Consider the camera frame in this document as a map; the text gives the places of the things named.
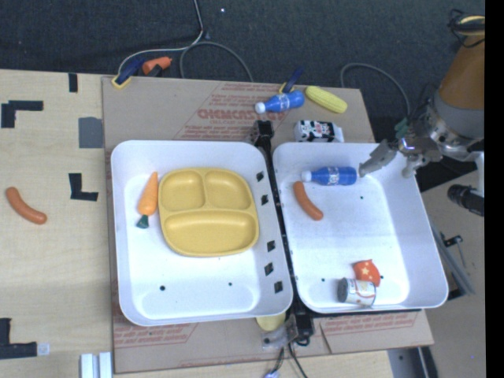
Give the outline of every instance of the white bottle cap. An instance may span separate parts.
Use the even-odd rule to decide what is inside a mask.
[[[257,113],[264,113],[266,112],[266,105],[264,102],[258,102],[257,104],[255,104],[255,111]]]
[[[310,182],[312,180],[312,172],[311,171],[301,172],[301,179],[303,182]]]

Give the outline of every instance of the yellow plate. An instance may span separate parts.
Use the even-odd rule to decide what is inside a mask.
[[[167,244],[186,256],[237,254],[258,240],[248,183],[217,168],[177,169],[159,183],[159,217]]]

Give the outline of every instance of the white plastic tray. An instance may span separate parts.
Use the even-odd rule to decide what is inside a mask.
[[[369,159],[374,143],[285,143],[273,153],[280,201],[301,300],[319,313],[432,308],[448,287],[428,217],[414,178],[405,179],[405,158],[350,186],[305,183],[323,212],[314,221],[297,203],[292,184],[304,169],[353,166]],[[354,278],[352,264],[372,259],[383,279],[372,308],[338,302],[338,282]]]
[[[241,175],[258,210],[259,239],[240,254],[193,258],[165,242],[158,213],[135,226],[153,171],[215,167]],[[142,326],[263,317],[285,311],[292,286],[261,152],[247,143],[127,141],[111,157],[120,307]],[[268,201],[263,205],[263,197]]]

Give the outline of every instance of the dark gray floor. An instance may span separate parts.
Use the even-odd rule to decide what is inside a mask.
[[[279,83],[298,66],[300,83],[340,87],[350,62],[393,76],[412,106],[439,85],[458,48],[450,11],[484,14],[485,0],[198,0],[206,41],[234,50],[255,81]],[[183,47],[199,32],[192,0],[0,0],[0,68],[115,74],[139,50]],[[180,77],[180,52],[167,76]],[[248,80],[224,50],[187,54],[185,75]],[[386,77],[366,69],[346,75],[360,88],[377,140],[390,139],[406,113]],[[419,171],[422,189],[472,165],[448,161]]]

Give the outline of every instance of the black hole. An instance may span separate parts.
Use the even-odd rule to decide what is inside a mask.
[[[266,266],[265,266],[265,275],[269,275],[271,274],[271,272],[273,271],[273,263],[268,263]]]
[[[277,281],[275,283],[275,294],[280,293],[284,289],[284,285],[282,284],[281,281]]]

